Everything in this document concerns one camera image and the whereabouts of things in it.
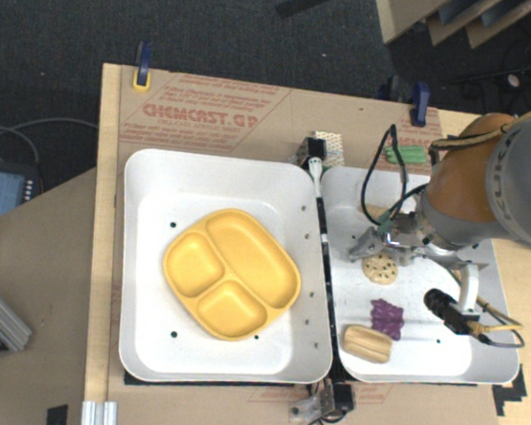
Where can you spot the tan bread bun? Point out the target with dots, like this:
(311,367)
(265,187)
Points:
(367,343)

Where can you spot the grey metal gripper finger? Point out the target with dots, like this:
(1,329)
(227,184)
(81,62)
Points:
(367,245)
(404,256)

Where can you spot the white plastic tray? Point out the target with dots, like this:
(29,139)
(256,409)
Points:
(420,355)
(158,243)

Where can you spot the plain tan biscuit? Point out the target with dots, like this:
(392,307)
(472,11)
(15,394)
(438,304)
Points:
(375,212)

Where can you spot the yellow divided plate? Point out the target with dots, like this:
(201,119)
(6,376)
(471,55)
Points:
(230,274)

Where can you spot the purple grapes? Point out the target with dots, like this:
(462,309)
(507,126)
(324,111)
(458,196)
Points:
(386,318)

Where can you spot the white packet with orange pattern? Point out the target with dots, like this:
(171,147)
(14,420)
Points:
(336,148)

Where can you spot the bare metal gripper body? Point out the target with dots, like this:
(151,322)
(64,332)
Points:
(407,231)

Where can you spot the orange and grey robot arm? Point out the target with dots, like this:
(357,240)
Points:
(475,191)

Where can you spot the tan biscuit with green dots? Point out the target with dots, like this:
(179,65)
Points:
(379,271)

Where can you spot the green bean pods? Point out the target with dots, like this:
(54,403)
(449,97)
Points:
(410,154)

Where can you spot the thin black and white rod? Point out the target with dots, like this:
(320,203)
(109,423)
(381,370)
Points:
(325,232)

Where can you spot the black cylinder on white bracket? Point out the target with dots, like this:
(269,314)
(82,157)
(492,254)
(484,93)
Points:
(444,307)

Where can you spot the brown cardboard board red print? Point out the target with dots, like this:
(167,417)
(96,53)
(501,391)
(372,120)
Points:
(200,120)

